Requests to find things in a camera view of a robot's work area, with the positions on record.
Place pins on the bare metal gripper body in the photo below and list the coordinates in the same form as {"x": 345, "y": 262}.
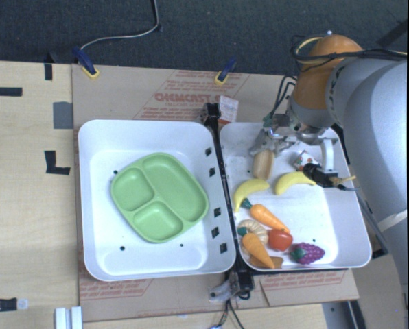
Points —
{"x": 282, "y": 126}

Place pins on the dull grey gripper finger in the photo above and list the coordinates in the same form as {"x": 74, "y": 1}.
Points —
{"x": 259, "y": 144}
{"x": 282, "y": 146}

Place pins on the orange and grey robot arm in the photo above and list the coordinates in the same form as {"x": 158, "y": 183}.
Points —
{"x": 369, "y": 122}

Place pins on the tan bread roll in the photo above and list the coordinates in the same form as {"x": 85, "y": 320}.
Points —
{"x": 263, "y": 166}

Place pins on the small white patterned carton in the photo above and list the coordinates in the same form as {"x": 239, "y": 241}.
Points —
{"x": 302, "y": 159}

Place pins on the yellow banana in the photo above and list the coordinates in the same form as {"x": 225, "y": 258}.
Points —
{"x": 247, "y": 188}
{"x": 290, "y": 181}

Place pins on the white and red carton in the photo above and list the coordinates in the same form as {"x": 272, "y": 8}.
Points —
{"x": 229, "y": 110}

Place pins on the thin black and white rod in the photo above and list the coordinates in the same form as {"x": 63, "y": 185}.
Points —
{"x": 225, "y": 187}

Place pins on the orange carrot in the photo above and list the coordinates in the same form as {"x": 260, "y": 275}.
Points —
{"x": 266, "y": 216}
{"x": 257, "y": 249}

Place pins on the white plastic tray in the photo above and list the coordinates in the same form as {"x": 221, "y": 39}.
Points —
{"x": 311, "y": 214}
{"x": 105, "y": 190}

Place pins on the beige croissant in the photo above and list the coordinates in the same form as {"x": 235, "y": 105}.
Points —
{"x": 256, "y": 227}

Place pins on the red tomato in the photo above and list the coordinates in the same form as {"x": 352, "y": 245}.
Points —
{"x": 280, "y": 240}

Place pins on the green divided plate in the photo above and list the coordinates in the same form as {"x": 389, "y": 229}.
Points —
{"x": 163, "y": 190}

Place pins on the purple grapes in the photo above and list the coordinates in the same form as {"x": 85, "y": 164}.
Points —
{"x": 311, "y": 253}

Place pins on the brown biscuit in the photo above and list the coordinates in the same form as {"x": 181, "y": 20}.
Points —
{"x": 278, "y": 262}

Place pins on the brown cardboard board red print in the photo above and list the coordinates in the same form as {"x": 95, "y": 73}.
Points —
{"x": 122, "y": 94}

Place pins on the black cylinder on white bracket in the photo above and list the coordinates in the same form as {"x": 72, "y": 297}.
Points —
{"x": 319, "y": 175}

